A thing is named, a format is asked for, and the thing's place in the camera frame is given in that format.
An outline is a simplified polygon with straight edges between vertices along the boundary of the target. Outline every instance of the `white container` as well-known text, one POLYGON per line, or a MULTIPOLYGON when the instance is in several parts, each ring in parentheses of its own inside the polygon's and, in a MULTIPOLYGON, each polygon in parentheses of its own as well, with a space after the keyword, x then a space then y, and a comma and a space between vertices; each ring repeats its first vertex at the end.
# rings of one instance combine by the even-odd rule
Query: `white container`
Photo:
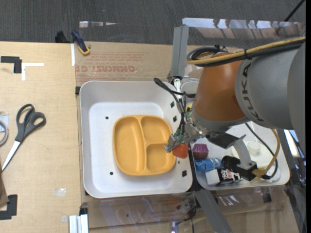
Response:
MULTIPOLYGON (((198 82, 187 82, 184 83, 181 86, 181 92, 186 93, 196 93, 196 89, 198 86, 198 82)), ((187 99, 188 103, 193 102, 194 99, 187 99)), ((265 143, 270 147, 270 149, 275 152, 276 151, 276 138, 271 131, 271 129, 262 127, 254 122, 248 123, 252 129, 255 131, 255 133, 263 140, 265 143)), ((227 131, 228 134, 234 135, 236 137, 241 137, 243 135, 246 135, 246 137, 243 139, 246 144, 249 141, 259 142, 257 138, 249 131, 249 129, 246 127, 246 125, 241 124, 237 126, 233 126, 231 129, 227 131)), ((218 147, 212 143, 210 143, 206 138, 201 138, 196 141, 196 143, 202 143, 206 144, 207 148, 209 150, 208 158, 219 158, 222 159, 225 155, 230 156, 236 156, 235 152, 232 152, 232 147, 226 149, 223 149, 221 147, 218 147)), ((271 160, 272 155, 268 152, 269 156, 268 158, 264 158, 266 161, 267 159, 271 160)), ((197 172, 196 171, 196 178, 199 182, 199 184, 208 190, 226 190, 226 189, 237 189, 237 188, 245 188, 245 187, 258 187, 258 186, 273 186, 273 185, 283 185, 288 182, 290 178, 290 171, 287 165, 287 161, 282 149, 282 146, 280 147, 279 154, 277 156, 278 161, 278 170, 279 170, 279 179, 276 181, 273 181, 272 183, 261 180, 261 179, 253 179, 252 181, 247 181, 243 179, 242 181, 230 185, 223 185, 223 186, 214 186, 214 185, 208 185, 207 178, 205 175, 205 172, 197 172)))
POLYGON ((191 187, 189 158, 177 158, 170 171, 148 176, 124 174, 114 159, 113 126, 119 118, 158 116, 164 118, 175 132, 180 114, 176 105, 171 108, 173 101, 172 95, 154 82, 90 81, 81 87, 83 177, 84 187, 92 197, 181 193, 191 187))

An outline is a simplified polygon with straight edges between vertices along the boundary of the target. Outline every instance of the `yellow divided plate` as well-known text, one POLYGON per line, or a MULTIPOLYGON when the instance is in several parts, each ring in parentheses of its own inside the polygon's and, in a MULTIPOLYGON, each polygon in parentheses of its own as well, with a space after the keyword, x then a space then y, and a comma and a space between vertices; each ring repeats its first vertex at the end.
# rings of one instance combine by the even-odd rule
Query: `yellow divided plate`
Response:
POLYGON ((171 170, 176 157, 164 149, 171 133, 167 121, 158 116, 118 119, 113 128, 113 152, 119 169, 128 175, 155 175, 171 170))

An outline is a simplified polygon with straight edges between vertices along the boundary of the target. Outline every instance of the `red object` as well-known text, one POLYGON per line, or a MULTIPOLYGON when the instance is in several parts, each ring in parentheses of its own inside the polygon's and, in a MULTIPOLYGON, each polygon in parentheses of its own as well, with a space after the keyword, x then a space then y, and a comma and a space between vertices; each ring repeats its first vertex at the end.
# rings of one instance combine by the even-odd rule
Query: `red object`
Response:
POLYGON ((176 148, 172 150, 173 155, 176 157, 186 159, 188 156, 188 145, 180 143, 176 148))

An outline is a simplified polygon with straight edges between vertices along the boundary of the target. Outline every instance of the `gray metal bar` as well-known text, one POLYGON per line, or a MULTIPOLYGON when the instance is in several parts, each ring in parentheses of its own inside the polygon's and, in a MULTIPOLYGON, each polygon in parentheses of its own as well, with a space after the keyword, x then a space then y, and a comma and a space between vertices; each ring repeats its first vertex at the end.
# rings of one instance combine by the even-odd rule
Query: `gray metal bar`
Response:
POLYGON ((232 233, 222 211, 209 190, 194 192, 204 214, 209 220, 215 233, 232 233))
POLYGON ((180 26, 174 28, 173 54, 170 75, 173 77, 183 77, 186 68, 187 44, 189 27, 180 26))

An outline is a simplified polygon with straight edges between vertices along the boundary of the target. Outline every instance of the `yellow cable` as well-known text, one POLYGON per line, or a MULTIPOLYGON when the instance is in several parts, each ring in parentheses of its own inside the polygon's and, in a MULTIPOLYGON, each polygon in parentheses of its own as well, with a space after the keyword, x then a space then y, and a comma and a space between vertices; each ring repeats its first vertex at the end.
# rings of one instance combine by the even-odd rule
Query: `yellow cable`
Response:
POLYGON ((246 52, 245 51, 239 51, 239 52, 236 52, 233 54, 224 55, 224 56, 220 56, 220 57, 213 57, 213 58, 202 59, 202 60, 190 60, 190 61, 186 61, 186 64, 199 65, 199 64, 210 64, 210 63, 214 63, 214 62, 230 60, 230 59, 233 59, 236 57, 244 56, 245 54, 248 55, 248 54, 258 52, 258 51, 262 51, 265 49, 276 48, 276 47, 280 47, 283 45, 295 43, 295 42, 301 41, 301 40, 306 40, 306 37, 302 36, 302 37, 296 37, 296 38, 286 39, 286 40, 282 40, 282 41, 277 41, 277 42, 269 43, 269 44, 262 45, 259 47, 255 47, 252 49, 248 49, 248 50, 246 50, 246 52))
POLYGON ((274 163, 274 161, 276 161, 277 155, 278 155, 278 153, 280 151, 280 146, 281 146, 280 138, 278 137, 278 134, 277 134, 276 130, 274 130, 274 129, 271 129, 271 130, 272 130, 273 134, 275 135, 276 141, 277 141, 276 152, 275 152, 273 158, 271 159, 269 165, 267 166, 267 168, 265 170, 255 169, 252 172, 258 178, 261 178, 263 175, 265 175, 268 172, 268 170, 271 168, 271 166, 274 163))

